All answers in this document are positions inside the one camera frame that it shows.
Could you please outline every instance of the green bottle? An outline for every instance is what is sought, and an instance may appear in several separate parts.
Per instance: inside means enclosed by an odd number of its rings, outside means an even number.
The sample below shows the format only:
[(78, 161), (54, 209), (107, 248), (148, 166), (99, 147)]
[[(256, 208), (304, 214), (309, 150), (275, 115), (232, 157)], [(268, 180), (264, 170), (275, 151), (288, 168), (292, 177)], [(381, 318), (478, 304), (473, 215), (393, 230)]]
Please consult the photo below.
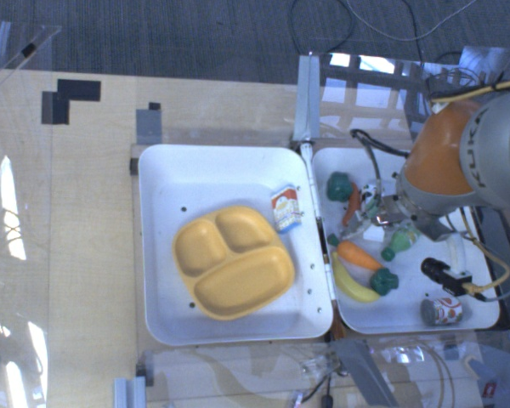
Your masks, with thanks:
[(397, 252), (406, 251), (416, 243), (420, 234), (421, 233), (411, 224), (400, 227), (391, 236), (389, 244), (383, 248), (382, 258), (386, 262), (390, 262), (394, 259)]

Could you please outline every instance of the white tray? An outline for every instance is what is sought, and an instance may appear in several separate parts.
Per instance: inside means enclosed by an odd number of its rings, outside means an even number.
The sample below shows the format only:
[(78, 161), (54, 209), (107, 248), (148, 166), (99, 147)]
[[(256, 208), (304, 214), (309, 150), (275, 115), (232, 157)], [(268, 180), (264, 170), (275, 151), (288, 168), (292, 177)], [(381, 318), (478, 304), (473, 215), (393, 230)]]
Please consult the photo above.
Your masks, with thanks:
[[(220, 321), (191, 308), (176, 270), (172, 241), (189, 221), (219, 208), (245, 205), (271, 223), (271, 196), (299, 186), (302, 224), (280, 235), (295, 265), (287, 293), (238, 320)], [(332, 306), (303, 160), (282, 148), (154, 145), (139, 159), (144, 249), (145, 317), (170, 345), (312, 338), (332, 322)]]
[[(381, 170), (382, 180), (393, 183), (393, 172), (399, 172), (404, 159), (397, 156), (376, 151), (376, 157)], [(321, 213), (324, 218), (326, 234), (337, 233), (343, 216), (343, 204), (329, 201), (326, 198), (326, 181), (331, 173), (340, 171), (360, 187), (374, 178), (372, 163), (363, 149), (325, 148), (314, 155), (314, 174), (319, 189)], [(394, 188), (387, 189), (389, 195)], [(462, 225), (457, 213), (452, 213), (452, 221), (457, 228)], [(337, 299), (344, 321), (352, 329), (364, 334), (382, 334), (396, 332), (430, 332), (456, 331), (460, 329), (482, 329), (493, 326), (499, 318), (498, 302), (482, 303), (472, 297), (462, 296), (462, 322), (451, 326), (426, 326), (421, 318), (420, 303), (425, 298), (442, 298), (449, 296), (442, 290), (442, 286), (425, 276), (420, 265), (424, 258), (433, 257), (438, 260), (450, 261), (450, 249), (446, 242), (435, 243), (426, 237), (421, 237), (418, 243), (406, 252), (401, 252), (395, 259), (387, 263), (380, 258), (382, 244), (365, 241), (361, 238), (354, 240), (376, 257), (385, 266), (399, 276), (399, 289), (391, 291), (374, 303), (359, 303), (346, 296), (337, 289)], [(473, 274), (473, 282), (479, 285), (491, 281), (490, 272), (482, 252), (472, 243), (463, 241), (466, 253), (466, 269)], [(362, 268), (348, 264), (353, 277), (368, 284), (371, 273)]]

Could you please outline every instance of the yellow banana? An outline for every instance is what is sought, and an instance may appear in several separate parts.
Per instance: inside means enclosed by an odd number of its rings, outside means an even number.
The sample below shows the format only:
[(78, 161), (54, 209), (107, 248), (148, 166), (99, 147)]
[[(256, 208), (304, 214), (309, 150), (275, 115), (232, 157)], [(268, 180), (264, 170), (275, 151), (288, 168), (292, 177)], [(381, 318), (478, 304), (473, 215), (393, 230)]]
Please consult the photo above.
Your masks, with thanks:
[(342, 292), (361, 303), (371, 303), (380, 298), (380, 295), (371, 288), (362, 286), (351, 277), (348, 270), (338, 259), (336, 252), (332, 253), (331, 258), (334, 282)]

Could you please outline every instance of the carpeted floor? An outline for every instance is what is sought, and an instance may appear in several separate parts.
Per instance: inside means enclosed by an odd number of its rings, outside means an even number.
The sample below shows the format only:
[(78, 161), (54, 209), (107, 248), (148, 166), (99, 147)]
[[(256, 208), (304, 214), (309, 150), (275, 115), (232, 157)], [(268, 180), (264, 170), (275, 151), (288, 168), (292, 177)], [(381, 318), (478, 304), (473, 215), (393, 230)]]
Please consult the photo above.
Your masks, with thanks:
[[(338, 50), (426, 61), (465, 45), (510, 48), (510, 0), (478, 0), (418, 42), (352, 25), (345, 0), (0, 0), (0, 20), (58, 25), (57, 71), (296, 82), (298, 51)], [(406, 0), (422, 34), (471, 0)], [(414, 25), (401, 0), (351, 0), (398, 37)], [(448, 60), (457, 59), (455, 54)]]

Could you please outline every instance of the yellow cable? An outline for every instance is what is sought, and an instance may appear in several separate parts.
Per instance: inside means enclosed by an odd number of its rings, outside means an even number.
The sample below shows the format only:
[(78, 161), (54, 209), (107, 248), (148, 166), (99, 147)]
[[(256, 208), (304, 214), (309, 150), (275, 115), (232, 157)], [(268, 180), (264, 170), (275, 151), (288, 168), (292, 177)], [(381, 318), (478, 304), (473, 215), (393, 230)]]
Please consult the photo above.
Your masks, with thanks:
[(473, 91), (469, 91), (466, 93), (459, 93), (458, 95), (451, 95), (449, 97), (439, 97), (436, 99), (431, 99), (431, 103), (453, 103), (454, 101), (459, 101), (461, 99), (471, 99), (472, 97), (477, 97), (478, 95), (487, 94), (493, 91), (499, 91), (503, 89), (510, 88), (510, 81), (508, 82), (500, 82), (496, 85), (487, 85), (483, 86), (479, 89), (474, 89)]
[(499, 278), (494, 280), (493, 282), (486, 284), (485, 286), (477, 286), (476, 284), (473, 284), (471, 282), (465, 283), (462, 285), (462, 287), (468, 292), (469, 295), (473, 295), (475, 293), (481, 293), (485, 292), (488, 289), (491, 289), (492, 287), (497, 287), (500, 284), (502, 284), (504, 281), (508, 279), (510, 276), (510, 268), (504, 261), (502, 261), (500, 258), (498, 258), (495, 254), (489, 252), (487, 248), (480, 243), (480, 241), (474, 236), (472, 230), (470, 229), (470, 225), (468, 225), (467, 217), (465, 216), (464, 210), (461, 210), (461, 217), (462, 222), (465, 224), (465, 228), (467, 229), (467, 233), (469, 236), (469, 239), (473, 241), (473, 244), (491, 261), (494, 261), (495, 263), (499, 264), (501, 267), (504, 268), (504, 274), (502, 274)]

